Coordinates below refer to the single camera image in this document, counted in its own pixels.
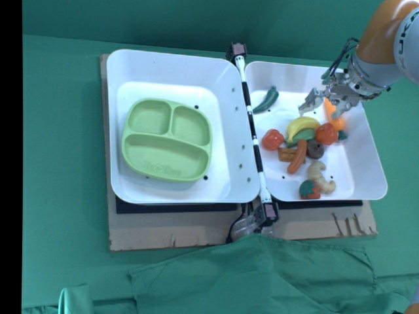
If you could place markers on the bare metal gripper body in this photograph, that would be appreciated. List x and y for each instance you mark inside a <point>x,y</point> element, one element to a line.
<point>343,90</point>

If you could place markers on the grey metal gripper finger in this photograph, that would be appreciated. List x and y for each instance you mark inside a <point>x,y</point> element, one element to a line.
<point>311,102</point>
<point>342,110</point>

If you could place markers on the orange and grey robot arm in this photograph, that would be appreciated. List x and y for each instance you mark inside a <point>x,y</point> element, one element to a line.
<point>383,28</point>

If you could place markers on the orange carrot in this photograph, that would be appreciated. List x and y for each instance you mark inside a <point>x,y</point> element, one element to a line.
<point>338,123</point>

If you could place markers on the yellow banana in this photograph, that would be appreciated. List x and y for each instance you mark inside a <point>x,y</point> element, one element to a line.
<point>299,124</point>

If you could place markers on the orange tomato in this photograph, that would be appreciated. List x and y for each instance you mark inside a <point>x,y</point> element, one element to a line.
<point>326,133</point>

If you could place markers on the green cucumber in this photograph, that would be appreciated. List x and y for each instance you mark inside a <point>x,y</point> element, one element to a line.
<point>302,135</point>

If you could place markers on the green chili pepper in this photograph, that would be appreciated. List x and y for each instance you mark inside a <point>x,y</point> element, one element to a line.
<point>266,100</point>

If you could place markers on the brown doughnut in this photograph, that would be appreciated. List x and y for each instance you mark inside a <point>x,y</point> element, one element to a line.
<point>315,150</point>

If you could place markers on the red bell pepper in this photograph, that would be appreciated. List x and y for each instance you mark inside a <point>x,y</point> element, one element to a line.
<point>272,139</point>

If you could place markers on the white plastic tray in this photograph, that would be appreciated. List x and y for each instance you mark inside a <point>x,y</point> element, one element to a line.
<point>357,162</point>
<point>226,136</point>

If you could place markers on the brown waffle biscuit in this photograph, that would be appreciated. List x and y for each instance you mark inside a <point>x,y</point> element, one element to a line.
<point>286,155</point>

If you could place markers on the orange sausage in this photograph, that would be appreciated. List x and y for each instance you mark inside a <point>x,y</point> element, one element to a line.
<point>297,159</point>

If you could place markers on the black and white thin rod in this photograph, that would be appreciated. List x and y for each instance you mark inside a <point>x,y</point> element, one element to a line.
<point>252,123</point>

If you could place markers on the cream croissant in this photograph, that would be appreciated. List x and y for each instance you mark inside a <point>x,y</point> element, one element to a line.
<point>317,170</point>

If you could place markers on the red strawberry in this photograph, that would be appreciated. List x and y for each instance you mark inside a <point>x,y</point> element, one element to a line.
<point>309,190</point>

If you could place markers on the green divided plate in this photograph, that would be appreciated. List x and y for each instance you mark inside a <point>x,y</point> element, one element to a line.
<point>167,149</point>

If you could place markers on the brown cardboard board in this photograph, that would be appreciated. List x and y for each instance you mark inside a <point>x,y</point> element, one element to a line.
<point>196,227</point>

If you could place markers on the green cloth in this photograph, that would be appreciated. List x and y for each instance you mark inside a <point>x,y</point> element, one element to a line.
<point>262,280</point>

